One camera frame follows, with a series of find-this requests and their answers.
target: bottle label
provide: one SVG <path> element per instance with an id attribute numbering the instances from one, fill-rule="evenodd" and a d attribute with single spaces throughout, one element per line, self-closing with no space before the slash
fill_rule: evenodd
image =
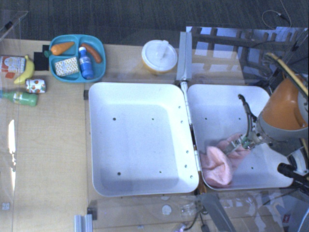
<path id="1" fill-rule="evenodd" d="M 80 65 L 85 64 L 85 63 L 91 63 L 91 60 L 89 57 L 82 57 L 79 59 Z"/>
<path id="2" fill-rule="evenodd" d="M 13 102 L 15 104 L 19 104 L 20 99 L 22 99 L 23 93 L 22 92 L 16 92 L 13 96 Z"/>

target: patterned can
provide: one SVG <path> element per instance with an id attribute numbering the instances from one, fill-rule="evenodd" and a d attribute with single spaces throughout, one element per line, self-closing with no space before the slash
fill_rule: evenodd
<path id="1" fill-rule="evenodd" d="M 26 80 L 26 91 L 28 93 L 45 93 L 46 91 L 46 85 L 45 81 L 42 79 L 27 79 Z"/>

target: blue tray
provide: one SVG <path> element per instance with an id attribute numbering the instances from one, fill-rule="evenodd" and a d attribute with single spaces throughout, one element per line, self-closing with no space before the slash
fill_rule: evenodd
<path id="1" fill-rule="evenodd" d="M 60 35 L 60 36 L 55 37 L 51 41 L 49 50 L 55 44 L 69 42 L 69 41 L 75 42 L 75 44 L 71 48 L 69 48 L 67 51 L 65 51 L 63 54 L 59 56 L 55 56 L 55 55 L 49 56 L 49 66 L 50 66 L 49 69 L 51 73 L 54 75 L 54 77 L 60 81 L 69 82 L 69 83 L 90 83 L 90 82 L 96 82 L 100 80 L 102 76 L 105 74 L 105 70 L 106 70 L 106 58 L 105 58 L 105 51 L 104 51 L 102 42 L 98 38 L 94 36 L 90 36 L 90 35 L 83 35 L 83 34 Z M 88 79 L 88 80 L 84 79 L 81 71 L 71 74 L 71 75 L 67 75 L 67 76 L 57 76 L 56 70 L 55 70 L 55 63 L 58 61 L 65 60 L 67 58 L 72 58 L 72 57 L 77 57 L 77 59 L 79 59 L 78 48 L 80 47 L 82 43 L 86 43 L 92 46 L 100 54 L 102 58 L 102 62 L 98 64 L 95 62 L 91 54 L 87 54 L 91 59 L 92 69 L 94 72 L 94 78 Z"/>

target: pink towel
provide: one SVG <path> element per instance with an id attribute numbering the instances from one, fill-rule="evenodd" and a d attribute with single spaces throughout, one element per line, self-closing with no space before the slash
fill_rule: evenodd
<path id="1" fill-rule="evenodd" d="M 208 146 L 206 153 L 200 154 L 202 172 L 207 184 L 214 187 L 226 188 L 231 185 L 233 173 L 250 150 L 239 147 L 228 156 L 222 152 L 231 141 L 241 134 L 234 134 L 226 140 L 220 141 L 216 147 Z"/>

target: toy banana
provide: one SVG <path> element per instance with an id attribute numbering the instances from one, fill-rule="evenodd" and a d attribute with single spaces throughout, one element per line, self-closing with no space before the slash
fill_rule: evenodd
<path id="1" fill-rule="evenodd" d="M 26 79 L 31 78 L 34 74 L 34 63 L 29 59 L 28 55 L 25 56 L 25 59 L 25 71 L 14 80 L 15 84 L 25 84 Z"/>

